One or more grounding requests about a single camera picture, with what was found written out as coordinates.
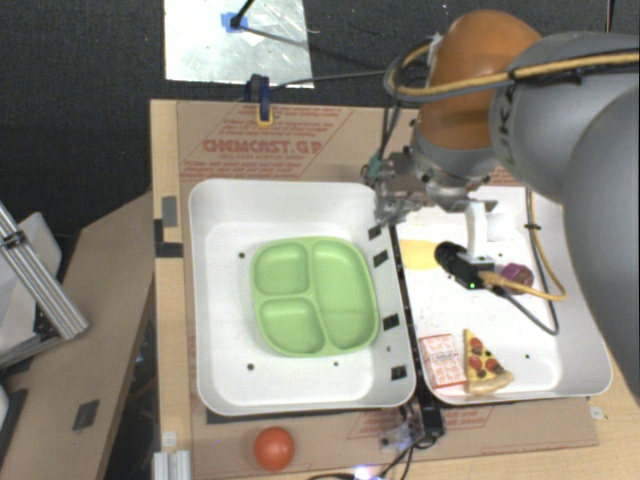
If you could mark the pizza slice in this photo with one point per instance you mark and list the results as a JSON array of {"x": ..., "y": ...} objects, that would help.
[{"x": 481, "y": 363}]

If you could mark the black cylinder on white bracket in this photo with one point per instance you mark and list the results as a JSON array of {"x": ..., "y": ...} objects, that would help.
[{"x": 456, "y": 262}]

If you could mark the brown cardboard board red print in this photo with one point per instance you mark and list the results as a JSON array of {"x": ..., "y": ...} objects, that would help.
[{"x": 280, "y": 143}]

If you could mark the thin black rod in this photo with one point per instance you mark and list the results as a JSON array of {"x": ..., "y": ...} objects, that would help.
[{"x": 406, "y": 298}]

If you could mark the orange ball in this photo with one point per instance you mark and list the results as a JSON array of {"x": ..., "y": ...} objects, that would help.
[{"x": 273, "y": 449}]

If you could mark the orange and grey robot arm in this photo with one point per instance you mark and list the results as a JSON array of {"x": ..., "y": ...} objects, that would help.
[{"x": 560, "y": 133}]

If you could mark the pink and white carton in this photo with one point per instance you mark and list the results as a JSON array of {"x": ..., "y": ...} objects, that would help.
[{"x": 441, "y": 361}]

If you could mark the white plastic tray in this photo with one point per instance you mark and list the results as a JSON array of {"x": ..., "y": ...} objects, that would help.
[
  {"x": 225, "y": 288},
  {"x": 540, "y": 358}
]

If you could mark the green divided plate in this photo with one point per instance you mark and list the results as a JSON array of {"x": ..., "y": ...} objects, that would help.
[{"x": 340, "y": 288}]

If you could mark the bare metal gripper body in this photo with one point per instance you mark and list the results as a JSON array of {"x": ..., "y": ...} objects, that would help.
[{"x": 406, "y": 174}]

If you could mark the yellow round biscuit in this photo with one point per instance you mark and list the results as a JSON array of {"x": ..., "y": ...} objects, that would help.
[{"x": 417, "y": 255}]

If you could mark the purple grapes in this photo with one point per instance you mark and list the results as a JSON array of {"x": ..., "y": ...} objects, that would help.
[{"x": 518, "y": 273}]

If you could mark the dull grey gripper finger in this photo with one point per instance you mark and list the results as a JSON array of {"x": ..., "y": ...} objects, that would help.
[
  {"x": 383, "y": 213},
  {"x": 405, "y": 208}
]

